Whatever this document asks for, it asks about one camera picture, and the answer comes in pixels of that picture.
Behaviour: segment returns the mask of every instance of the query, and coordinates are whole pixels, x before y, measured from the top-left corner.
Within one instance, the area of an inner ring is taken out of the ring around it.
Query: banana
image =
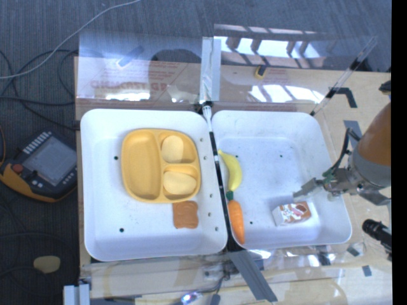
[[[226,167],[229,171],[229,181],[228,181],[228,190],[236,190],[240,183],[242,183],[242,168],[236,157],[231,154],[226,154],[222,150],[218,150],[217,153],[221,155]]]

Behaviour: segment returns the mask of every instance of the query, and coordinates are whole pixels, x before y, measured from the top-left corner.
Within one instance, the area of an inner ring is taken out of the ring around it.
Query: wooden table
[[[339,75],[340,72],[337,71],[286,72],[293,85],[311,83],[315,78],[319,82],[326,79],[327,83],[332,83]],[[376,114],[390,102],[389,96],[378,91],[380,85],[390,79],[389,73],[354,72],[346,85],[352,91],[357,108],[349,106],[345,95],[336,95],[315,115],[321,124],[333,162],[342,147],[346,121],[352,121],[364,132]],[[96,107],[131,108],[132,105],[106,100],[77,100],[76,116],[80,120],[85,112]],[[212,289],[219,278],[213,272],[219,269],[217,265],[222,261],[222,255],[92,263],[83,240],[80,133],[77,134],[77,147],[81,278],[90,278],[90,297],[129,297],[134,300],[134,304],[167,305],[179,301],[188,290]],[[384,189],[382,193],[390,197],[391,187]],[[392,263],[386,259],[380,242],[365,235],[361,229],[365,219],[382,221],[389,226],[387,207],[374,206],[359,196],[345,194],[343,197],[351,217],[353,233],[350,242],[343,246],[345,250],[337,253],[338,258],[332,259],[331,265],[302,265],[302,257],[293,257],[289,259],[290,262],[285,257],[281,267],[278,260],[272,261],[269,266],[265,265],[262,273],[275,292],[279,304],[392,304]],[[355,247],[359,252],[358,256],[346,252],[349,245]],[[195,304],[208,304],[213,293],[203,293],[203,297],[195,301]],[[239,274],[232,275],[223,282],[219,295],[221,304],[268,303],[256,301]]]

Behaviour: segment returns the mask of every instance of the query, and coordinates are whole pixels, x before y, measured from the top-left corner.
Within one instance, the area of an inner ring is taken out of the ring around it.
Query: black cable
[[[40,67],[41,67],[42,65],[44,65],[45,62],[47,62],[56,52],[59,51],[59,48],[60,48],[62,45],[64,45],[68,40],[70,40],[72,37],[74,37],[75,35],[77,35],[79,32],[81,32],[85,27],[87,27],[89,24],[91,24],[94,20],[98,19],[100,16],[102,16],[103,14],[107,13],[107,12],[110,11],[110,10],[117,9],[117,8],[121,8],[121,7],[124,7],[124,6],[131,6],[132,4],[138,3],[139,1],[142,1],[142,0],[133,0],[133,1],[129,1],[129,2],[127,2],[127,3],[116,4],[116,5],[111,6],[111,7],[107,8],[107,9],[105,9],[105,10],[102,10],[100,13],[98,13],[96,16],[94,16],[92,19],[90,19],[87,23],[85,23],[84,25],[82,25],[78,30],[76,30],[75,32],[73,32],[71,35],[69,35],[67,38],[65,38],[61,43],[59,43],[59,44],[57,45],[57,47],[56,47],[54,50],[52,50],[52,51],[50,52],[50,55],[49,55],[48,57],[46,57],[45,60],[43,60],[39,65],[37,65],[37,66],[35,66],[35,67],[29,69],[28,71],[25,71],[25,72],[21,73],[21,74],[17,73],[17,74],[10,75],[10,76],[4,76],[4,77],[3,77],[3,76],[0,76],[0,80],[1,80],[1,79],[8,79],[8,78],[14,79],[14,78],[16,78],[16,77],[25,76],[25,75],[31,73],[32,71],[34,71],[34,70],[40,68]]]
[[[32,99],[17,97],[17,96],[0,96],[0,99],[17,100],[19,102],[46,105],[46,106],[69,106],[69,105],[75,104],[75,102],[65,102],[65,103],[40,102],[39,100],[32,100]]]
[[[342,145],[342,150],[341,153],[339,155],[338,160],[336,161],[336,163],[331,167],[332,171],[335,171],[338,169],[344,155],[346,154],[346,151],[348,149],[348,143],[349,143],[349,130],[351,130],[350,128],[346,129],[346,133],[345,133],[345,138],[343,139],[343,145]]]
[[[64,53],[68,53],[68,54],[72,53],[71,50],[57,50],[56,52],[64,52]],[[33,63],[35,60],[37,60],[38,58],[40,58],[40,57],[42,57],[42,56],[44,56],[44,55],[47,55],[47,54],[49,54],[49,53],[52,53],[52,51],[43,52],[43,53],[37,55],[36,57],[32,58],[32,59],[29,60],[26,64],[24,64],[16,73],[18,74],[18,73],[22,72],[27,66],[29,66],[31,63]],[[3,56],[3,58],[4,58],[5,61],[6,61],[6,63],[8,64],[9,71],[12,73],[13,70],[12,70],[12,68],[11,68],[10,61],[8,60],[8,58],[6,57],[6,55],[5,55],[3,52],[1,52],[1,55]],[[4,99],[11,99],[11,100],[13,100],[13,99],[17,100],[18,98],[21,98],[20,95],[18,94],[18,90],[17,90],[16,84],[15,84],[15,80],[16,80],[16,78],[11,78],[11,79],[9,79],[9,81],[3,86],[3,90],[2,90],[2,92],[0,93],[0,97],[1,97],[1,98],[4,98]],[[15,92],[15,94],[16,94],[17,97],[5,97],[5,96],[3,95],[4,92],[7,90],[7,88],[8,88],[10,85],[13,86],[14,92]],[[58,105],[58,104],[47,103],[47,102],[35,102],[35,101],[33,101],[33,100],[24,100],[23,98],[20,100],[20,102],[21,102],[21,104],[24,106],[25,109],[27,109],[28,111],[31,111],[32,113],[34,113],[35,115],[39,116],[40,118],[45,119],[45,120],[47,120],[47,121],[49,121],[49,122],[52,122],[52,123],[54,123],[54,124],[56,124],[56,125],[62,126],[62,127],[66,128],[66,129],[68,129],[68,130],[71,130],[71,131],[75,131],[75,130],[76,130],[75,128],[73,128],[73,127],[71,127],[71,126],[67,126],[67,125],[65,125],[65,124],[59,123],[58,121],[55,121],[55,120],[53,120],[53,119],[50,119],[50,118],[48,118],[48,117],[42,115],[41,113],[35,111],[34,109],[32,109],[31,107],[29,107],[28,105],[25,104],[26,102],[30,102],[30,103],[43,104],[43,105],[65,106],[65,105],[71,105],[71,104],[73,104],[74,102],[69,103],[69,104],[66,103],[66,104],[60,104],[60,105]]]
[[[38,58],[43,57],[44,55],[50,54],[53,51],[46,51],[46,52],[42,52],[39,55],[37,55],[36,57],[30,59],[25,65],[23,65],[16,73],[14,74],[20,74],[26,67],[28,67],[30,64],[32,64],[35,60],[37,60]],[[57,50],[56,52],[70,52],[69,50]],[[6,55],[2,52],[1,53],[3,58],[5,58],[7,60],[7,63],[9,64],[10,62],[8,61],[8,59],[6,58]],[[0,93],[0,95],[3,95],[4,92],[6,91],[6,89],[9,87],[10,84],[14,83],[16,80],[16,78],[11,78],[8,80],[8,82],[4,85],[2,92]]]
[[[353,131],[351,128],[349,128],[348,134],[349,134],[353,139],[355,139],[356,141],[359,141],[359,140],[361,139],[360,136],[358,136],[358,135],[355,133],[355,131]]]
[[[225,279],[226,277],[225,276],[223,276],[220,280],[219,280],[219,282],[218,282],[218,286],[217,286],[217,289],[216,289],[216,291],[215,291],[215,294],[218,294],[219,293],[219,291],[221,290],[221,287],[222,287],[222,282],[223,282],[223,280]]]
[[[62,87],[64,87],[64,89],[67,91],[68,94],[70,94],[71,97],[74,97],[75,95],[74,95],[74,93],[72,93],[70,91],[70,89],[68,89],[67,85],[65,85],[64,81],[62,80],[61,70],[62,70],[62,65],[63,65],[64,61],[72,54],[78,54],[78,52],[79,52],[78,50],[73,50],[73,51],[70,51],[67,54],[65,54],[65,56],[62,58],[62,60],[59,62],[59,66],[58,66],[58,70],[57,70],[58,78],[59,78],[59,81],[60,81]]]
[[[3,205],[0,205],[0,209],[3,209],[3,211],[5,211],[5,212],[10,216],[11,221],[13,222],[14,230],[16,231],[16,233],[0,236],[0,239],[2,239],[2,238],[17,237],[17,238],[19,239],[18,251],[15,252],[17,255],[20,253],[20,238],[21,238],[21,237],[27,238],[27,239],[29,240],[29,243],[31,244],[30,250],[33,250],[34,247],[32,246],[31,237],[33,237],[33,236],[42,236],[42,237],[50,238],[50,239],[52,239],[52,240],[57,240],[57,241],[59,241],[61,244],[63,244],[63,246],[66,247],[66,249],[68,249],[69,253],[71,253],[72,258],[74,259],[74,262],[77,261],[77,257],[76,257],[76,255],[75,255],[75,253],[73,252],[72,248],[71,248],[64,240],[62,240],[62,239],[60,239],[60,238],[58,238],[58,237],[56,237],[56,236],[54,236],[54,235],[50,235],[50,234],[46,234],[46,233],[27,232],[27,230],[26,230],[26,228],[24,227],[24,225],[22,224],[22,222],[21,222],[17,217],[14,216],[14,214],[12,213],[10,207],[8,206],[7,202],[6,202],[4,199],[3,199],[3,203],[4,203]],[[19,233],[19,232],[18,232],[18,227],[17,227],[17,226],[20,226],[20,228],[21,228],[21,230],[23,231],[23,233]],[[32,271],[32,270],[35,270],[37,273],[41,273],[41,274],[48,280],[49,285],[52,284],[52,281],[51,281],[51,279],[50,279],[48,276],[46,276],[45,273],[43,273],[42,271],[36,269],[35,267],[30,267],[30,266],[16,266],[16,265],[15,265],[16,262],[17,262],[17,258],[13,261],[12,265],[10,266],[10,268],[4,269],[4,270],[0,271],[0,278],[2,278],[2,276],[6,276],[7,274],[9,274],[9,275],[11,276],[12,282],[13,282],[18,288],[20,288],[23,292],[25,292],[25,293],[27,293],[27,294],[29,294],[29,295],[37,296],[37,297],[51,297],[51,299],[50,299],[50,304],[52,304],[52,303],[53,303],[53,297],[56,296],[56,295],[61,294],[62,291],[54,292],[54,293],[52,293],[52,294],[49,294],[49,293],[48,293],[48,294],[42,294],[42,293],[36,293],[36,292],[33,292],[32,290],[29,290],[28,288],[26,288],[25,286],[23,286],[21,283],[19,283],[19,282],[17,281],[17,279],[13,276],[13,273],[14,273],[14,272],[20,271],[20,270],[23,270],[23,269],[28,269],[28,270],[31,270],[31,271]],[[74,278],[74,280],[72,281],[72,283],[76,283],[76,277],[79,276],[79,269],[77,269],[74,274],[75,274],[75,278]]]

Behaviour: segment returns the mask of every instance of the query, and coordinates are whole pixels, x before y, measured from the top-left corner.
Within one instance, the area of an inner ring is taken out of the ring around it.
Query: yellow divided plate
[[[150,203],[188,200],[201,184],[194,142],[184,133],[166,129],[138,129],[126,135],[121,174],[127,192]]]

